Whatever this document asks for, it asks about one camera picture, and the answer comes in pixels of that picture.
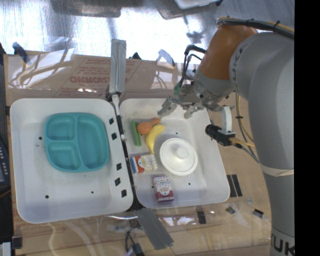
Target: white lid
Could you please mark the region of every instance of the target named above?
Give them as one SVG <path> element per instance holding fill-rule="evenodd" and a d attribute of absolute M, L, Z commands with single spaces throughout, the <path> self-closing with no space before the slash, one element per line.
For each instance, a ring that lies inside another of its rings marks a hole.
<path fill-rule="evenodd" d="M 196 150 L 181 138 L 167 139 L 161 145 L 160 160 L 169 172 L 179 176 L 191 174 L 198 164 Z"/>

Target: teal plate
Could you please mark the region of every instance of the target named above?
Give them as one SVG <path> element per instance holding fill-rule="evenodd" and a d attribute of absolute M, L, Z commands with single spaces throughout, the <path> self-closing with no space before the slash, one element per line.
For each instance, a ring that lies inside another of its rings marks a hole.
<path fill-rule="evenodd" d="M 96 171 L 109 161 L 106 127 L 93 114 L 51 115 L 45 123 L 44 141 L 48 161 L 60 171 Z"/>

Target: banana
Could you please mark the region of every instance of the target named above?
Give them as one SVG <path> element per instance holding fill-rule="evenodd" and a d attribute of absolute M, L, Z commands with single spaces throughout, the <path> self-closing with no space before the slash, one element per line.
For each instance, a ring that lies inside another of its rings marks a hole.
<path fill-rule="evenodd" d="M 151 151 L 151 154 L 154 154 L 155 140 L 157 136 L 164 131 L 166 127 L 162 124 L 157 124 L 151 128 L 149 133 L 145 137 L 145 143 Z"/>

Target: white object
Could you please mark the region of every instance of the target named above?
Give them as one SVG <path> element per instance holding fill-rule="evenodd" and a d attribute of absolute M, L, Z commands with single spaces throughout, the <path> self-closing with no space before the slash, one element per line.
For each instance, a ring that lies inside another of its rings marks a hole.
<path fill-rule="evenodd" d="M 131 120 L 137 123 L 157 117 L 165 98 L 130 98 L 120 104 L 122 124 L 129 156 L 149 154 L 146 135 L 141 136 L 141 146 L 136 146 L 131 130 Z M 168 207 L 187 207 L 222 203 L 229 198 L 230 187 L 225 168 L 221 159 L 218 144 L 206 135 L 205 129 L 210 124 L 208 112 L 204 110 L 184 118 L 185 110 L 181 106 L 161 119 L 165 129 L 160 133 L 154 144 L 155 159 L 158 169 L 133 175 L 137 198 L 146 208 L 158 209 Z M 174 175 L 160 159 L 161 145 L 171 138 L 187 141 L 195 149 L 198 164 L 189 175 Z M 174 200 L 158 203 L 155 197 L 152 178 L 169 176 Z"/>
<path fill-rule="evenodd" d="M 88 172 L 55 169 L 46 155 L 45 122 L 53 114 L 83 112 L 106 127 L 108 163 Z M 29 223 L 47 223 L 124 212 L 133 192 L 113 106 L 103 99 L 23 98 L 10 109 L 16 204 Z"/>
<path fill-rule="evenodd" d="M 161 145 L 159 154 L 163 166 L 174 175 L 189 175 L 198 164 L 198 156 L 194 147 L 181 138 L 166 140 Z"/>
<path fill-rule="evenodd" d="M 206 6 L 219 0 L 174 0 L 180 9 L 189 9 L 197 6 Z"/>

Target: tray hole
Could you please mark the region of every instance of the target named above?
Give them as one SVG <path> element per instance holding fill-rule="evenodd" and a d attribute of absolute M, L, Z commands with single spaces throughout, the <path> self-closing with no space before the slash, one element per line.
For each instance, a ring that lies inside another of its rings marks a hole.
<path fill-rule="evenodd" d="M 124 189 L 121 191 L 121 197 L 124 198 L 127 195 L 127 190 Z"/>
<path fill-rule="evenodd" d="M 117 138 L 117 134 L 114 132 L 111 134 L 112 140 L 115 140 Z"/>
<path fill-rule="evenodd" d="M 120 181 L 120 177 L 114 180 L 115 186 L 118 186 L 121 181 Z"/>

